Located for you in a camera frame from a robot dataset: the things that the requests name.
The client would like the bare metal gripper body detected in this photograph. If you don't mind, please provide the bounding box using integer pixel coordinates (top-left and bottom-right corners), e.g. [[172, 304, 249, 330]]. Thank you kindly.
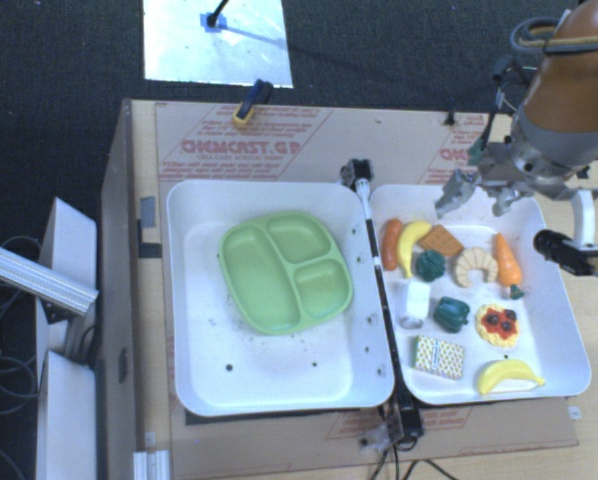
[[476, 142, 582, 202]]

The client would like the brown waffle biscuit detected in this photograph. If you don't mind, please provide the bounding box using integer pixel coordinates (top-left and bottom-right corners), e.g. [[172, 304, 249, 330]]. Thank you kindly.
[[418, 224, 465, 259]]

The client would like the orange carrot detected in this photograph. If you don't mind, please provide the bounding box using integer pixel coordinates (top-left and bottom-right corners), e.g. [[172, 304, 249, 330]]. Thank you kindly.
[[493, 232, 526, 301]]

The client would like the tan croissant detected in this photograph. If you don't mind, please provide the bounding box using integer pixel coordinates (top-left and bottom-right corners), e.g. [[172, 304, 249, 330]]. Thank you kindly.
[[453, 246, 501, 290]]

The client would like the yellow banana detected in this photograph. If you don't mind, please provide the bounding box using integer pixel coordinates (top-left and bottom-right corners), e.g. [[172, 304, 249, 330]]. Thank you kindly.
[[476, 358, 547, 396], [397, 220, 433, 280]]

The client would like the green broccoli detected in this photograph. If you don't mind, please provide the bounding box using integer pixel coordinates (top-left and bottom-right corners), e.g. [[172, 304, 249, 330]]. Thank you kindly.
[[415, 249, 447, 284]]

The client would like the orange sausage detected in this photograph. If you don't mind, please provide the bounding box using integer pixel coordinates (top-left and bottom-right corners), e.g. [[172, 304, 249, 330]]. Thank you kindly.
[[380, 218, 405, 272]]

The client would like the white plastic bottle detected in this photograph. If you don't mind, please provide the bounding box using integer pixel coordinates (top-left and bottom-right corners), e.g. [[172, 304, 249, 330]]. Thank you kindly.
[[398, 279, 432, 331]]

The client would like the green bell pepper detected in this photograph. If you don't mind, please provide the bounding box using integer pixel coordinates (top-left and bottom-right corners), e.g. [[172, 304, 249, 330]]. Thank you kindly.
[[433, 295, 471, 335]]

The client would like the thin black and white rod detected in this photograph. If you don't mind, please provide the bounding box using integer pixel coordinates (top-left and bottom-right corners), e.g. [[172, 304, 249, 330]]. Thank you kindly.
[[356, 179, 420, 422]]

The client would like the yellow pizza with red sauce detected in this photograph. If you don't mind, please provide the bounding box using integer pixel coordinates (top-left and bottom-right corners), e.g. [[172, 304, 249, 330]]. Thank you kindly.
[[474, 303, 521, 350]]

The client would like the white plastic tray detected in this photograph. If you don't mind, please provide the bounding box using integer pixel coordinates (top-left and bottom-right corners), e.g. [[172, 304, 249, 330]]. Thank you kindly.
[[165, 178, 397, 418], [368, 183, 593, 407]]

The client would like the brown cardboard board red print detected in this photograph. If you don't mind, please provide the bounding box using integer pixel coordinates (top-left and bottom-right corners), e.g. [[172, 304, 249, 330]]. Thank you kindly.
[[154, 99, 580, 471]]

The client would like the yellow patterned carton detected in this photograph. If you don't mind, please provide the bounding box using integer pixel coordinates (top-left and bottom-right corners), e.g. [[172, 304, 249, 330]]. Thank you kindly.
[[411, 334, 467, 381]]

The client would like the green divided plate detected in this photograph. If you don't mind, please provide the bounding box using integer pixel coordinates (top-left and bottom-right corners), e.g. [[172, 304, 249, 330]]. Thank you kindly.
[[218, 210, 355, 337]]

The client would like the black cylinder on white bracket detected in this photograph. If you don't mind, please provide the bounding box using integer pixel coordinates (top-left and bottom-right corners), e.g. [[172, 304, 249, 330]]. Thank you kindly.
[[532, 188, 598, 277]]

